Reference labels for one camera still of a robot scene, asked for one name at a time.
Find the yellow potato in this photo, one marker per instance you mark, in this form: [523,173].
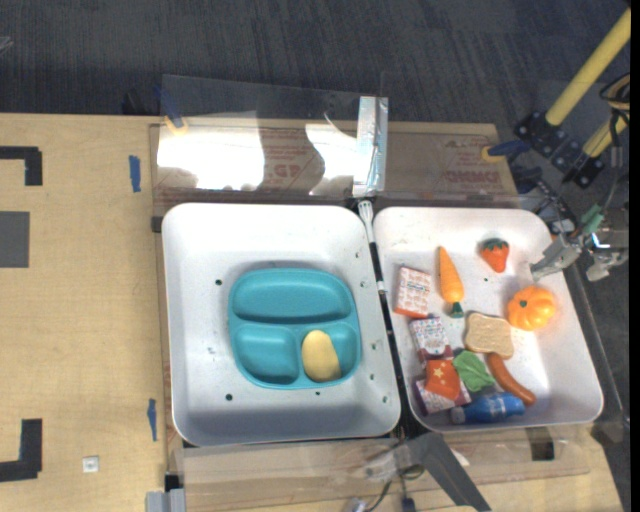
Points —
[320,356]

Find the orange-brown sausage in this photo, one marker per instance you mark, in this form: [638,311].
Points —
[510,382]

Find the tan bread slice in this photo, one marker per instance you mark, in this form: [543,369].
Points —
[489,336]

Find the orange carton with yellow star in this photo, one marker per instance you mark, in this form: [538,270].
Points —
[442,380]

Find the blue bottle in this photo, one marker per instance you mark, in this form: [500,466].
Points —
[492,407]

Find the white plastic tray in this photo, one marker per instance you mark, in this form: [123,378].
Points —
[560,380]
[200,320]

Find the white carton with maroon edge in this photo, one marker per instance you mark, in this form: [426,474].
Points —
[429,336]

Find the green lettuce leaf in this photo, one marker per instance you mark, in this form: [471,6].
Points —
[472,372]

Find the orange carrot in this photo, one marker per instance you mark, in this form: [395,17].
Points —
[450,282]

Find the blue divided plate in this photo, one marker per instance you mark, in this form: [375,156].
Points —
[280,300]

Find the white and maroon flat carton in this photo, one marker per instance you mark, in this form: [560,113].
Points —
[431,402]

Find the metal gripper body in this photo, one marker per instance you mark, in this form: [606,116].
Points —
[615,230]

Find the orange pumpkin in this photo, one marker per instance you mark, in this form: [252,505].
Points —
[532,309]

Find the white carton with orange edge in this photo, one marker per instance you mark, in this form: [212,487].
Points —
[414,292]

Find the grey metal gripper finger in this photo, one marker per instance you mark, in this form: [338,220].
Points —
[602,260]
[557,257]

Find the red strawberry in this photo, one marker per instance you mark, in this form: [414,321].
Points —
[496,256]

